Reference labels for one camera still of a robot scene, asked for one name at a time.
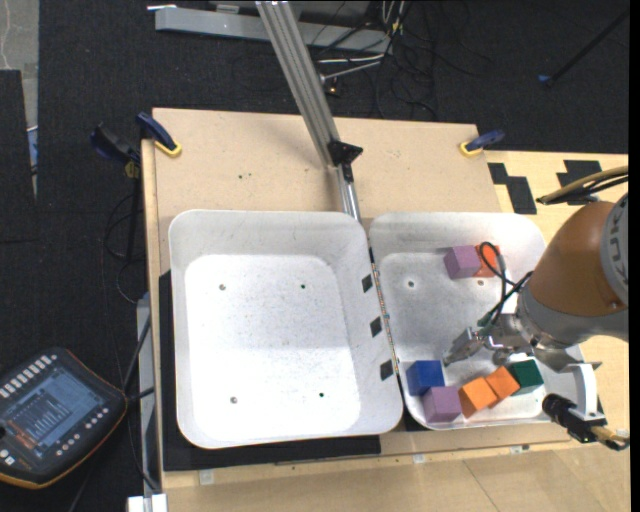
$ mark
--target foam block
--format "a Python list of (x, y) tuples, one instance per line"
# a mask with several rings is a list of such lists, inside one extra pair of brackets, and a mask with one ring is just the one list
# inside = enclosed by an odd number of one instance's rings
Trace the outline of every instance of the foam block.
[[(498, 251), (500, 251), (499, 245), (496, 245), (495, 247), (496, 249), (498, 249)], [(480, 244), (475, 246), (475, 250), (476, 250), (476, 254), (478, 255), (478, 259), (480, 260), (480, 268), (475, 274), (473, 274), (473, 277), (496, 277), (493, 271), (487, 266), (487, 264), (482, 260), (482, 257), (480, 256)], [(493, 251), (490, 248), (485, 247), (482, 254), (484, 254), (484, 257), (491, 264), (493, 268), (495, 268), (496, 270), (499, 270), (498, 262), (496, 260), (496, 255), (493, 253)]]
[(455, 386), (429, 388), (422, 396), (422, 405), (427, 423), (450, 423), (462, 413)]
[(489, 386), (487, 379), (478, 377), (471, 382), (467, 382), (458, 390), (460, 406), (465, 418), (472, 416), (485, 407), (494, 404), (498, 397)]
[(514, 395), (531, 393), (544, 384), (538, 365), (533, 359), (512, 363), (508, 370), (520, 385), (520, 389)]
[(487, 375), (485, 379), (497, 397), (495, 403), (491, 404), (489, 407), (495, 407), (498, 402), (501, 402), (505, 398), (513, 395), (520, 389), (518, 381), (504, 366), (501, 366), (493, 373)]
[(411, 396), (422, 396), (434, 386), (444, 386), (440, 361), (416, 361), (407, 370), (407, 383)]
[(473, 277), (480, 270), (480, 257), (471, 245), (459, 245), (449, 249), (444, 257), (444, 265), (451, 279)]

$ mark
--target wooden table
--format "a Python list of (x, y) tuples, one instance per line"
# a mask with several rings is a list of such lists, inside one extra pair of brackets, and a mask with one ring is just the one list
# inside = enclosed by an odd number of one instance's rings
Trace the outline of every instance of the wooden table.
[[(158, 277), (170, 268), (167, 230), (173, 217), (195, 208), (335, 211), (340, 206), (335, 177), (322, 169), (299, 116), (173, 109), (155, 109), (153, 115), (184, 148), (171, 159), (148, 141), (142, 147), (159, 390)], [(354, 164), (365, 227), (388, 211), (513, 211), (506, 187), (491, 180), (489, 162), (504, 164), (512, 177), (526, 177), (533, 197), (559, 188), (555, 173), (565, 171), (564, 160), (595, 161), (602, 169), (628, 163), (626, 155), (487, 151), (465, 158), (458, 144), (477, 136), (473, 125), (342, 118), (336, 123), (343, 140), (365, 149)], [(601, 197), (615, 201), (624, 190), (618, 186)], [(549, 241), (575, 209), (539, 206), (530, 217)], [(604, 363), (597, 377), (610, 425), (628, 429), (627, 344), (597, 337), (582, 349), (587, 360)], [(585, 510), (618, 510), (630, 503), (629, 451), (612, 454), (601, 446), (578, 445), (551, 423), (437, 432), (407, 432), (400, 425), (381, 436), (381, 445), (379, 457), (223, 468), (206, 475), (163, 472), (162, 487), (170, 510), (180, 511), (506, 510), (515, 503), (514, 510), (528, 510), (534, 503), (530, 494), (548, 499), (550, 489), (558, 490), (551, 510), (578, 503)], [(523, 446), (530, 453), (513, 456)], [(601, 460), (611, 466), (604, 478), (592, 472), (591, 465)], [(584, 464), (588, 471), (576, 471)], [(203, 476), (213, 484), (201, 485)], [(524, 494), (518, 478), (527, 481)], [(605, 485), (609, 480), (615, 480), (613, 497)], [(594, 490), (596, 485), (602, 490)], [(575, 492), (567, 492), (572, 487)], [(509, 494), (510, 488), (517, 488), (518, 496)]]

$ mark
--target white plastic tray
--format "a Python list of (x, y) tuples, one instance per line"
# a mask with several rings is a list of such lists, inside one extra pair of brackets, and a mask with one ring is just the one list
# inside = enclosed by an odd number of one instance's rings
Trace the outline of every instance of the white plastic tray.
[[(538, 227), (512, 213), (389, 213), (376, 218), (369, 231), (380, 273), (380, 288), (398, 360), (404, 401), (415, 420), (434, 429), (549, 422), (542, 411), (548, 393), (577, 401), (571, 373), (556, 373), (538, 363), (545, 382), (532, 393), (512, 396), (494, 408), (463, 415), (448, 423), (427, 423), (420, 397), (409, 395), (406, 370), (416, 360), (441, 360), (463, 331), (500, 300), (498, 278), (451, 280), (444, 265), (447, 251), (457, 245), (478, 245), (487, 240), (500, 246), (507, 270), (518, 281), (533, 270), (545, 249)], [(517, 294), (504, 313), (515, 310)], [(567, 350), (582, 361), (580, 348)], [(496, 369), (493, 352), (481, 349), (473, 357), (444, 368), (445, 384), (462, 386)]]
[(171, 223), (169, 247), (177, 420), (190, 442), (380, 434), (399, 422), (358, 222), (333, 212), (191, 210)]

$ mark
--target green cube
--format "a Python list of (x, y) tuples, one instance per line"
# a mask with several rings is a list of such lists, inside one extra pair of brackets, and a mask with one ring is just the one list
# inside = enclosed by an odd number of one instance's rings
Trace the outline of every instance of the green cube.
[(513, 378), (518, 381), (518, 384), (520, 384), (520, 389), (512, 396), (531, 393), (544, 384), (540, 370), (538, 370), (538, 365), (533, 359), (513, 363), (509, 365), (508, 370), (509, 373), (513, 375)]

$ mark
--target purple cube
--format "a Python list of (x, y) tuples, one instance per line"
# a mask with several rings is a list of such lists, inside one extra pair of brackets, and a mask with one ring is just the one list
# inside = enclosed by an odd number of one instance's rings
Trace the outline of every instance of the purple cube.
[(480, 270), (478, 251), (473, 245), (452, 247), (444, 257), (444, 265), (451, 279), (473, 277)]
[(462, 413), (458, 388), (455, 386), (430, 388), (422, 396), (422, 405), (427, 423), (450, 423)]

